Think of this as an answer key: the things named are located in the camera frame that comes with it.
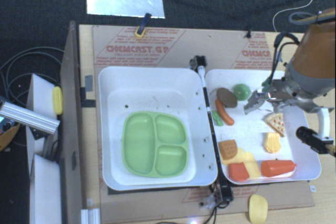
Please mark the brown round biscuit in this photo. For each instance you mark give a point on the brown round biscuit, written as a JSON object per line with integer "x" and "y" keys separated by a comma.
{"x": 226, "y": 97}

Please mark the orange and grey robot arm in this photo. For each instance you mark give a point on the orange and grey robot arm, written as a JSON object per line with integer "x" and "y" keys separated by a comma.
{"x": 312, "y": 55}

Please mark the green pea pod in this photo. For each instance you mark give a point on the green pea pod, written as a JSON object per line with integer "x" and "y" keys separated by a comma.
{"x": 217, "y": 118}

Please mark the yellow potato chip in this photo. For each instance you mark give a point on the yellow potato chip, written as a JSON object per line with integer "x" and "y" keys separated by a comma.
{"x": 258, "y": 209}

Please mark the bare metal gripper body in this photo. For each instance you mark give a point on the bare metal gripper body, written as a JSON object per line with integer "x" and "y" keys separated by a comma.
{"x": 287, "y": 95}

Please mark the black cylinder on white bracket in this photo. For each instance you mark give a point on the black cylinder on white bracket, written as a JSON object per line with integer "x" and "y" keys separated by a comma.
{"x": 312, "y": 137}

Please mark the orange block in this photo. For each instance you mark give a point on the orange block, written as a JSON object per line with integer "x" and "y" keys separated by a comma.
{"x": 237, "y": 171}

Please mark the brown cardboard board, red print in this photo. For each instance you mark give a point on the brown cardboard board, red print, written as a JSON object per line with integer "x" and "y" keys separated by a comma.
{"x": 147, "y": 49}

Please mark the yellow ridged shell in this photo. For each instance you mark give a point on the yellow ridged shell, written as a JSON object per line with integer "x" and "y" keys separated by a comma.
{"x": 272, "y": 143}

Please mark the green divided plate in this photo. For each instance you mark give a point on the green divided plate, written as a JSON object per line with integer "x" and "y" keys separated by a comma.
{"x": 141, "y": 141}

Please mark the brown waffle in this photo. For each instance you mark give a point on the brown waffle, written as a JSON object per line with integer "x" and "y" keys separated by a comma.
{"x": 228, "y": 149}

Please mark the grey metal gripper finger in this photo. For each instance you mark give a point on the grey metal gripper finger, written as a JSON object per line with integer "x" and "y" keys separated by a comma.
{"x": 252, "y": 103}
{"x": 279, "y": 107}

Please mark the orange carrot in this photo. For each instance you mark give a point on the orange carrot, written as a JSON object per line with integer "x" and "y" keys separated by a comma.
{"x": 277, "y": 168}

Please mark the white plastic tray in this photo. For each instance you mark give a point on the white plastic tray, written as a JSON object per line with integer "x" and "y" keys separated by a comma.
{"x": 147, "y": 86}
{"x": 252, "y": 136}

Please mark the thin black and white rod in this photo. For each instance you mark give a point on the thin black and white rod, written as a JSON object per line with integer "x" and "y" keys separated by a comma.
{"x": 207, "y": 102}

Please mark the pizza slice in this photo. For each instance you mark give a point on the pizza slice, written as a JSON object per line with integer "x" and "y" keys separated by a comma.
{"x": 276, "y": 123}

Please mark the yellow cheese wedge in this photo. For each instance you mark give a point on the yellow cheese wedge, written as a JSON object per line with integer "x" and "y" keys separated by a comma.
{"x": 252, "y": 165}

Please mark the green round fruit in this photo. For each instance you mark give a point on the green round fruit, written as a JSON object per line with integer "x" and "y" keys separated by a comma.
{"x": 241, "y": 91}

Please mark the orange sausage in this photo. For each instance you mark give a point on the orange sausage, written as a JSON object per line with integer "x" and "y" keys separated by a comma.
{"x": 224, "y": 112}

